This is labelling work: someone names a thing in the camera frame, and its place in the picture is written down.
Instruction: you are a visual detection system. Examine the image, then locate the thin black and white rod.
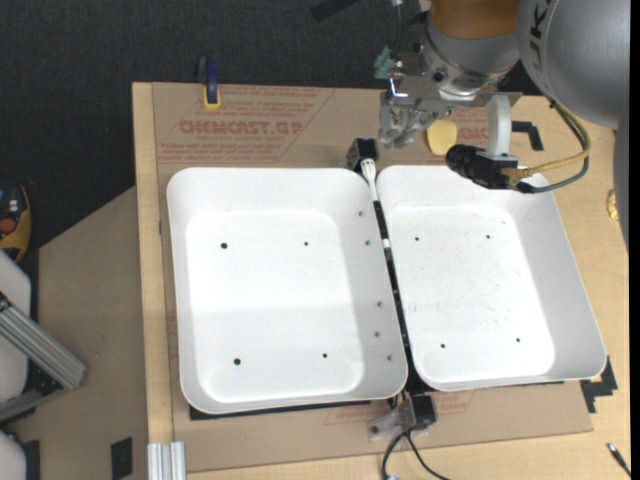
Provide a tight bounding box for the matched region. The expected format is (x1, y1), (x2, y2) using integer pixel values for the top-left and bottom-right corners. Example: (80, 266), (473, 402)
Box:
(360, 159), (417, 395)

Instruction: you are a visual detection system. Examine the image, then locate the black cylinder on white bracket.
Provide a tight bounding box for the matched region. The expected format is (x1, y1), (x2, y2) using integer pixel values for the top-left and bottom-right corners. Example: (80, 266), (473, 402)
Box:
(444, 94), (521, 190)

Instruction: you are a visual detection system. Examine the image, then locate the pale yellow biscuit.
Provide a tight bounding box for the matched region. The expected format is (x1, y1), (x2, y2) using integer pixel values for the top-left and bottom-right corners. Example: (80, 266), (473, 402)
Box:
(424, 119), (459, 156)

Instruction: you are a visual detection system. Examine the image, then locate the brown cardboard board, red print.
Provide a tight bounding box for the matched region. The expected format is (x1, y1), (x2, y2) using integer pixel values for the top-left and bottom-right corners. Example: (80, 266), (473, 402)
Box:
(151, 81), (595, 473)

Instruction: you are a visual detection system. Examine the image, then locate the black block with thin wires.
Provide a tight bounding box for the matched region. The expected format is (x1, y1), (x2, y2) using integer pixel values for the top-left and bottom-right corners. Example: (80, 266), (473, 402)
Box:
(366, 392), (439, 442)
(345, 137), (380, 170)

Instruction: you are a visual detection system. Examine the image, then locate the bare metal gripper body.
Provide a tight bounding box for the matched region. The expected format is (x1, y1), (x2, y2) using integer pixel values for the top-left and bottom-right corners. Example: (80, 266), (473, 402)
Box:
(381, 64), (507, 120)

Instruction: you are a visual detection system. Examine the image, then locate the white plastic tray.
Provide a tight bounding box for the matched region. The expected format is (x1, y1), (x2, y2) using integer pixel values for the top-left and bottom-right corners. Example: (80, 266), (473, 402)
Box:
(374, 164), (608, 393)
(165, 166), (409, 415)

